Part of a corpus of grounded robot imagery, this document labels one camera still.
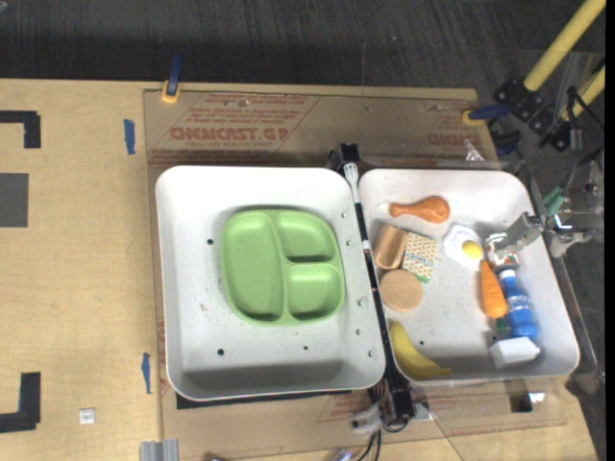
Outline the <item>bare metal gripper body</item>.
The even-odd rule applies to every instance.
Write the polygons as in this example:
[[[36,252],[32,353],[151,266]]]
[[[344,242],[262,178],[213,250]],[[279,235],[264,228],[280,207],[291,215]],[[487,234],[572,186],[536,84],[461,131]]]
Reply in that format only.
[[[604,236],[604,189],[587,182],[567,192],[557,186],[545,196],[547,227],[561,238],[587,239]]]

